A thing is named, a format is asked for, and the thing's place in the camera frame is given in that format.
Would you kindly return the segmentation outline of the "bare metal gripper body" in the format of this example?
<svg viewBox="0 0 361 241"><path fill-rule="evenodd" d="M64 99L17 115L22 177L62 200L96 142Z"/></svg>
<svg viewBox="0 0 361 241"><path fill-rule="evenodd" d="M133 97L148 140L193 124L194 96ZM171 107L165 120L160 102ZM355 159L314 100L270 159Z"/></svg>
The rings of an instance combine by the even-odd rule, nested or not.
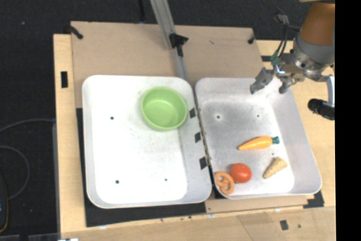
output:
<svg viewBox="0 0 361 241"><path fill-rule="evenodd" d="M320 50L305 53L302 50L274 53L274 73L280 81L326 81L326 68L334 65L334 52Z"/></svg>

